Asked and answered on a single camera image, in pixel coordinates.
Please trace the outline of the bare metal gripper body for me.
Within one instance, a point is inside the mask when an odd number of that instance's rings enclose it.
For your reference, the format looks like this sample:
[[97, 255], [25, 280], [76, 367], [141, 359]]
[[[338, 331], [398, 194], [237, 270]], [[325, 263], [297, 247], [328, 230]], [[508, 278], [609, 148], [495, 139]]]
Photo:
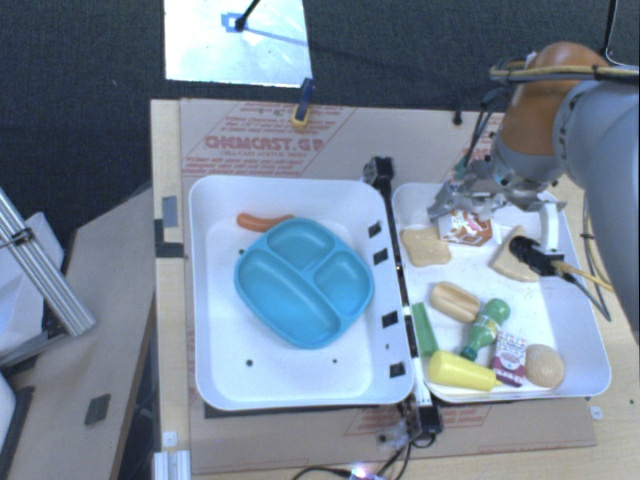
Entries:
[[528, 180], [499, 160], [473, 160], [453, 183], [458, 185], [461, 193], [456, 209], [472, 213], [479, 197], [492, 195], [503, 195], [506, 206], [511, 205], [524, 212], [539, 212], [546, 204], [553, 204], [558, 210], [566, 207], [564, 201], [552, 201], [542, 195], [547, 184]]

